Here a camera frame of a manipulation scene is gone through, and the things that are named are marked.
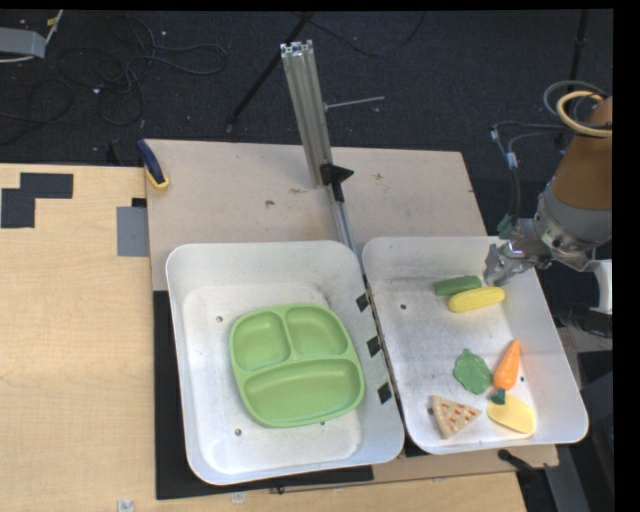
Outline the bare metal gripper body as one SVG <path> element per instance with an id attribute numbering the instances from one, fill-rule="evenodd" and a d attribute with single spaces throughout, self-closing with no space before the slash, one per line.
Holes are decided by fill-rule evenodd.
<path id="1" fill-rule="evenodd" d="M 557 262 L 589 272 L 595 268 L 595 249 L 603 244 L 603 220 L 585 217 L 561 225 L 553 218 L 504 217 L 503 240 L 503 255 L 528 257 L 529 269 Z"/>

